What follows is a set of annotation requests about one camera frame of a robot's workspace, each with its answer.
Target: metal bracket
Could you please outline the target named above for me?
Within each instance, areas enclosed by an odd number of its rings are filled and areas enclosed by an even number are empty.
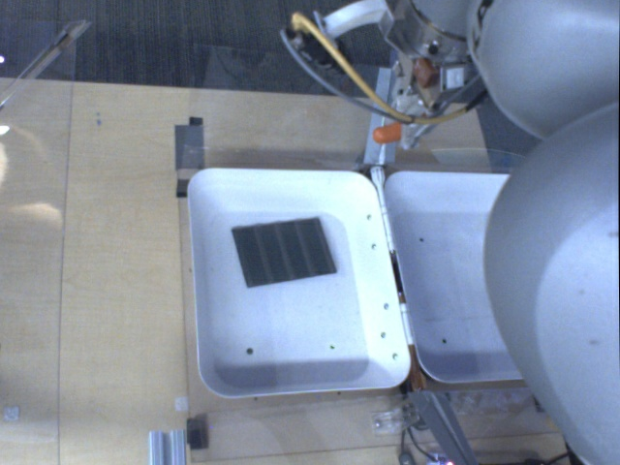
[[[204,127],[200,117],[190,117],[187,126],[174,126],[176,197],[187,197],[192,176],[204,169]]]
[[[384,40],[411,58],[426,57],[433,62],[461,62],[468,55],[467,42],[435,27],[411,0],[397,0],[379,22]]]
[[[187,444],[190,450],[206,450],[209,447],[206,429],[205,414],[187,419]]]
[[[411,392],[409,399],[428,424],[444,454],[454,465],[480,465],[452,406],[443,394],[431,391]]]
[[[379,74],[377,76],[377,87],[375,88],[377,95],[383,99],[387,99],[388,101],[391,77],[391,69],[385,67],[379,69]],[[391,164],[396,160],[396,143],[378,144],[372,138],[372,134],[375,129],[382,127],[385,123],[386,118],[379,113],[373,113],[370,117],[366,148],[364,149],[364,165],[366,166],[384,166],[385,164]]]
[[[148,434],[149,465],[185,465],[185,430],[153,430]]]

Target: light wood surface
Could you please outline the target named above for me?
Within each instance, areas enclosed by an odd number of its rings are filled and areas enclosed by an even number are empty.
[[[49,169],[26,185],[37,198],[24,201],[18,186],[8,192],[13,170],[28,172],[33,148],[20,154],[0,139],[10,157],[0,186],[0,259],[7,271],[0,272],[0,394],[3,405],[16,401],[22,408],[18,423],[0,426],[0,462],[146,463],[148,432],[182,428],[190,413],[177,411],[175,402],[189,396],[194,413],[203,408],[211,414],[211,459],[397,463],[398,438],[374,437],[369,423],[371,409],[389,407],[388,394],[258,402],[208,394],[192,351],[191,275],[188,250],[182,250],[186,217],[175,197],[173,129],[190,115],[204,118],[211,155],[276,150],[326,154],[343,165],[361,153],[367,115],[326,97],[77,83],[71,135],[68,125],[64,135],[58,127],[54,144],[43,136],[42,126],[53,117],[48,111],[29,112],[39,123],[38,131],[31,129],[44,148],[38,153],[48,154]],[[469,128],[451,129],[480,138]],[[442,136],[450,146],[450,136]],[[69,148],[66,208],[63,146]],[[49,206],[24,208],[31,203]],[[9,238],[19,229],[28,240]],[[11,239],[19,248],[9,252]],[[44,301],[49,291],[56,296]],[[347,428],[329,423],[329,412],[343,409],[356,420]],[[520,417],[512,427],[520,436],[474,442],[480,459],[547,457],[562,450],[551,426],[539,426],[535,436],[526,421],[531,416]],[[301,439],[296,425],[314,432]],[[481,436],[492,429],[474,430]],[[420,440],[432,446],[427,436]]]

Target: black cable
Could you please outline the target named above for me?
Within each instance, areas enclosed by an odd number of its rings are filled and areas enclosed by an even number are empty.
[[[312,69],[310,64],[308,64],[305,61],[305,59],[301,56],[301,54],[299,53],[299,50],[297,50],[293,46],[293,44],[289,40],[289,37],[287,36],[287,32],[286,32],[285,29],[281,29],[280,30],[280,38],[282,39],[282,42],[284,43],[284,46],[287,48],[287,50],[289,51],[289,53],[293,57],[294,61],[297,64],[299,64],[301,69],[303,69],[305,71],[305,73],[308,76],[310,76],[310,78],[315,80],[318,84],[320,84],[323,88],[325,88],[329,93],[331,93],[332,95],[335,95],[337,97],[340,97],[343,100],[346,100],[347,102],[360,107],[361,109],[368,110],[368,111],[371,111],[371,112],[374,112],[374,113],[378,113],[379,115],[382,115],[383,117],[388,117],[388,118],[390,118],[392,120],[395,120],[396,122],[402,122],[400,119],[397,119],[396,117],[394,117],[391,114],[381,110],[380,108],[373,107],[371,105],[365,104],[364,102],[362,102],[361,100],[358,100],[357,98],[350,97],[346,93],[343,93],[338,88],[336,88],[333,84],[330,84],[329,82],[327,82],[319,73],[317,73],[314,69]]]
[[[562,454],[558,454],[554,458],[551,458],[549,461],[545,461],[544,465],[553,465],[554,463],[557,463],[564,458],[568,458],[569,456],[571,456],[571,454],[568,451]]]
[[[488,96],[488,91],[486,90],[482,90],[478,95],[476,95],[476,97],[474,97],[474,99],[465,106],[465,109],[467,111],[470,111],[472,109],[475,109],[478,105],[480,105]]]
[[[426,458],[428,458],[431,461],[437,460],[435,456],[430,454],[428,451],[424,451],[422,448],[419,447],[418,441],[416,441],[416,438],[414,437],[414,433],[412,432],[411,427],[407,427],[407,432],[409,433],[409,437],[411,438],[412,443],[416,447],[416,450],[418,450],[420,453],[422,453],[424,456],[426,456]]]

